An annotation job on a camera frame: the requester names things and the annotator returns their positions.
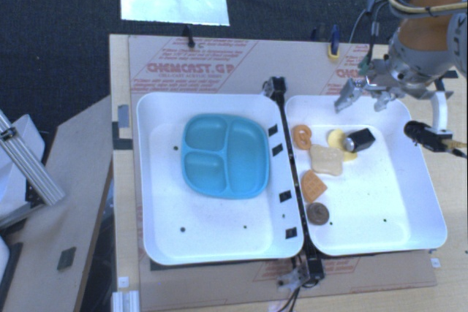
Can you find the orange pretzel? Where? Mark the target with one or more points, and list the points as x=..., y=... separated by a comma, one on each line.
x=302, y=137

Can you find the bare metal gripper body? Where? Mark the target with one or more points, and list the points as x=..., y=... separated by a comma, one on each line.
x=393, y=82

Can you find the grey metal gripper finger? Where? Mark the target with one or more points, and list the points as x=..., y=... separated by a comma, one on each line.
x=383, y=101
x=347, y=95

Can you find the black cylinder on white bracket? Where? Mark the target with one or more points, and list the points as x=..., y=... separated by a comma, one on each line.
x=428, y=135

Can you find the blue divided plate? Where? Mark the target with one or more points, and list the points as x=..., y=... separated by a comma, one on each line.
x=225, y=155

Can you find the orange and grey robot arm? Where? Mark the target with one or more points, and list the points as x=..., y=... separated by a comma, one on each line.
x=431, y=29

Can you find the yellow banana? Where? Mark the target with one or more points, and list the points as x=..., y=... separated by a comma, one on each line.
x=335, y=138

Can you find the black box with silver cap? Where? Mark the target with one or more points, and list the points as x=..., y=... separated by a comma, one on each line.
x=362, y=139

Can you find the thin black rod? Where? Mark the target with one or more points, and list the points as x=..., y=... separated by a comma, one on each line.
x=294, y=171

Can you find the brown round biscuit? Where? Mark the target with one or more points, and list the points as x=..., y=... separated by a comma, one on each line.
x=317, y=213

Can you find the orange waffle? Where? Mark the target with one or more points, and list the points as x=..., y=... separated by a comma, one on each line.
x=312, y=186

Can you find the white plastic tray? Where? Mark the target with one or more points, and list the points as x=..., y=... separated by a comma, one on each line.
x=369, y=201
x=204, y=230

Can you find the beige bread slice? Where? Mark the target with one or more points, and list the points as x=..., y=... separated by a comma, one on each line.
x=326, y=160

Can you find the brown cardboard board red print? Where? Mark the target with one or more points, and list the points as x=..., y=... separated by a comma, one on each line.
x=226, y=62

